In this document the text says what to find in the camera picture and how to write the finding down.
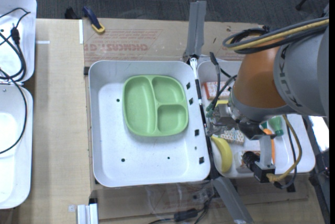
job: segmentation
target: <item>yellow cable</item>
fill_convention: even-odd
[[[295,138],[295,141],[297,142],[298,149],[299,149],[299,155],[298,155],[297,160],[294,162],[294,164],[284,174],[282,174],[282,175],[275,175],[275,174],[272,174],[272,173],[266,174],[266,177],[269,179],[270,182],[280,181],[283,178],[285,178],[298,165],[298,163],[300,162],[300,160],[302,158],[302,147],[300,145],[298,136],[297,136],[296,132],[294,131],[291,123],[288,121],[286,115],[283,115],[283,118],[284,118],[286,124],[288,125],[288,127],[290,128],[290,130],[291,130],[291,132],[292,132],[292,134]]]
[[[227,49],[235,51],[235,50],[241,50],[241,49],[245,49],[245,48],[255,47],[255,46],[258,46],[258,45],[260,45],[262,43],[265,43],[265,42],[268,42],[268,41],[272,41],[272,40],[275,40],[275,39],[278,39],[278,38],[283,38],[283,37],[295,34],[295,33],[300,32],[300,31],[309,30],[311,28],[320,27],[320,26],[326,25],[328,23],[329,23],[329,19],[325,19],[325,20],[322,20],[322,21],[319,21],[319,22],[307,24],[307,25],[304,25],[304,26],[301,26],[301,27],[298,27],[298,28],[294,28],[294,29],[290,29],[290,30],[287,30],[287,31],[284,31],[284,32],[280,32],[280,33],[277,33],[275,35],[271,35],[271,36],[268,36],[266,38],[259,39],[257,41],[241,44],[240,46],[227,47]]]

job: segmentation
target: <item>yellow banana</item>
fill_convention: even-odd
[[[226,173],[232,165],[232,152],[228,142],[223,138],[211,136],[210,139],[215,143],[221,154],[221,172]]]

